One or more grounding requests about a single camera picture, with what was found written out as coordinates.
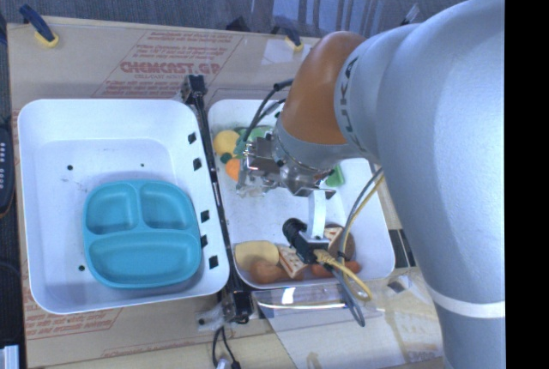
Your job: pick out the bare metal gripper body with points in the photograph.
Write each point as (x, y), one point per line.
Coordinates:
(296, 178)

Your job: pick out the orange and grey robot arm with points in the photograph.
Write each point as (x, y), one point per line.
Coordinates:
(429, 122)

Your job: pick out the green flat toy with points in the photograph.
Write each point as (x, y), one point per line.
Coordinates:
(336, 177)

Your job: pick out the white plastic tray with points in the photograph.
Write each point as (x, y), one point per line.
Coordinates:
(56, 135)
(261, 221)

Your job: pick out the orange carrot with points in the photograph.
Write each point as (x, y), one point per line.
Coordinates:
(233, 170)

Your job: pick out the yellow lemon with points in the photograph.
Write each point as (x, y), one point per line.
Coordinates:
(225, 142)

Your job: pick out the brown doughnut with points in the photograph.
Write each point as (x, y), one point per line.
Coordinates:
(348, 245)

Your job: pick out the pale yellow bread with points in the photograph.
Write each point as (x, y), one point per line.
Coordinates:
(255, 253)

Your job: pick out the orange sausage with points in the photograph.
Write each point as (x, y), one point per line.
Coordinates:
(319, 270)

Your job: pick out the orange-brown nugget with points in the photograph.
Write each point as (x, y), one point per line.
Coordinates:
(265, 272)

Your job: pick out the blue divided plate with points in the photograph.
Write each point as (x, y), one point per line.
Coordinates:
(141, 247)

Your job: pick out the brown cardboard board red print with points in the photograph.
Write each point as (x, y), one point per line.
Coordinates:
(86, 58)

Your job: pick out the black cylinder on white bracket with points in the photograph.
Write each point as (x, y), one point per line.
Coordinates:
(316, 213)

